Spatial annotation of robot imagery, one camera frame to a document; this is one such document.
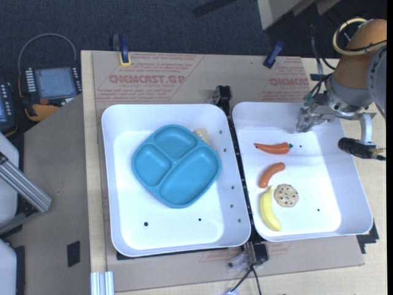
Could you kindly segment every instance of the cookie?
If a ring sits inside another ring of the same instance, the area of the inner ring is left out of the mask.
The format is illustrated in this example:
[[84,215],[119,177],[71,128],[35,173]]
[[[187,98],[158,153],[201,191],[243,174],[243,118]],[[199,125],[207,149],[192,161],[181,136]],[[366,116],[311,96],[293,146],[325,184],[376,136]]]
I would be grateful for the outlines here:
[[292,208],[299,201],[299,194],[290,184],[280,184],[274,190],[274,199],[285,208]]

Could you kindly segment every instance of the blue clamp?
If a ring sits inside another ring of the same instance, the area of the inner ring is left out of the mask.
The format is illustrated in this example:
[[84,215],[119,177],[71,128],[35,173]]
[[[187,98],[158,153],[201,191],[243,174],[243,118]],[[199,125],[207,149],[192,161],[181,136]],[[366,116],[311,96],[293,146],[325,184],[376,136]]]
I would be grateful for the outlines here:
[[282,41],[278,41],[274,47],[274,49],[271,51],[269,56],[265,59],[263,62],[263,65],[266,66],[267,68],[271,69],[271,67],[274,65],[276,62],[276,57],[280,53],[280,51],[284,48],[284,43]]
[[124,68],[128,68],[131,66],[131,55],[128,52],[128,46],[127,46],[127,40],[125,38],[125,35],[120,35],[119,37],[119,43],[120,43],[120,64]]

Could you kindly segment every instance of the toy banana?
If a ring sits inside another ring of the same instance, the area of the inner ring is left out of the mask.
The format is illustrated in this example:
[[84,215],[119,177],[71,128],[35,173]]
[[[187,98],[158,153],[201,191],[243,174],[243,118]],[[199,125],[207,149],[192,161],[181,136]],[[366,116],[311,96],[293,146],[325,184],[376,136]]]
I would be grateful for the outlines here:
[[259,211],[265,224],[277,232],[281,231],[281,224],[273,212],[271,201],[274,187],[270,186],[259,199]]

